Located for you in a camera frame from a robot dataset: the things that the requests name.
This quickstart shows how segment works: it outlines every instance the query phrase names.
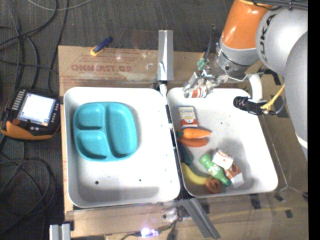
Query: orange donut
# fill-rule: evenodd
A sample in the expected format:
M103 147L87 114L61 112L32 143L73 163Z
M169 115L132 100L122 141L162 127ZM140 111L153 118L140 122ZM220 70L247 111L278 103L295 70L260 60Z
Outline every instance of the orange donut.
M205 187L206 189L212 193L212 194L217 194L221 190L221 182L220 180L216 178L207 178L205 181Z

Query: gray carpet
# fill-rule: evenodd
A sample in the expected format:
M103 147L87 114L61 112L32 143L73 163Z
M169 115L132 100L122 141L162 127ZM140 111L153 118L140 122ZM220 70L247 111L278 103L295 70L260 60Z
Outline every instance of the gray carpet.
M45 8L54 8L55 0L31 0ZM58 8L72 7L88 0L56 0ZM174 50L202 52L208 43L211 24L221 33L233 0L95 0L58 11L52 21L39 31L24 37L19 54L17 39L0 45L0 113L15 90L19 57L24 64L48 66L58 71L57 45L93 47L112 36L112 48L158 49L158 30L173 30ZM53 15L52 10L39 8L27 0L0 0L0 44L17 35L15 23L22 33L43 25ZM34 67L21 67L17 85L34 86L59 92L56 74ZM61 134L45 141L25 142L5 138L1 143L0 162L8 159L41 161L51 171L51 183L44 200L29 212L44 193L47 171L36 164L23 167L32 176L20 172L5 192L0 190L0 239L49 239L50 224L64 221ZM14 164L0 164L0 188L11 177Z

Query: toy carrot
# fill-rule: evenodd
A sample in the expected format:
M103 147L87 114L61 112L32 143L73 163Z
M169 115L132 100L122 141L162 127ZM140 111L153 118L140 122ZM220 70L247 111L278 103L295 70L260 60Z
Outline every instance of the toy carrot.
M198 139L209 136L211 134L211 131L199 128L185 128L182 130L182 133L183 137L187 139Z
M181 136L180 138L178 138L178 142L188 147L197 148L207 145L208 140L206 138L186 138L184 136Z

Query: blue plate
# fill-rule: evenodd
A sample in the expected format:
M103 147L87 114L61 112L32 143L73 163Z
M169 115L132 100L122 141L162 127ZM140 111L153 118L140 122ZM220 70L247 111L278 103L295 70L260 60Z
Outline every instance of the blue plate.
M119 102L91 102L73 116L77 151L90 161L117 161L133 155L138 146L131 110Z

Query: toy banana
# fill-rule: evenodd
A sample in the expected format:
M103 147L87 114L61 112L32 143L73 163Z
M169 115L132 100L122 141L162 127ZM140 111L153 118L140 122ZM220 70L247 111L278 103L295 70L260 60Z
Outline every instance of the toy banana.
M181 170L183 178L187 181L196 184L196 185L205 185L207 177L199 176L195 174L188 165L186 165L184 162L181 163Z

